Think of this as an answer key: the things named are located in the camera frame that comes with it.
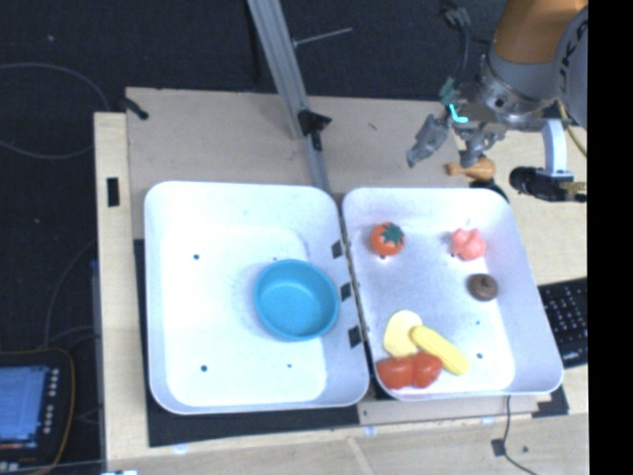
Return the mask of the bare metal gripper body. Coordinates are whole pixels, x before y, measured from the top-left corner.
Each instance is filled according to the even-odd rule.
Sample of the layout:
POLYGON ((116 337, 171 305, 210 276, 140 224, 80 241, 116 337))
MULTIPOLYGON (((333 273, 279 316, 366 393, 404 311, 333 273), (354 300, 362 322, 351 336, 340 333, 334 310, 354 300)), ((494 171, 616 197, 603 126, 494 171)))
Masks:
POLYGON ((536 132, 555 98, 530 99, 497 80, 462 84, 452 102, 452 127, 460 135, 536 132))

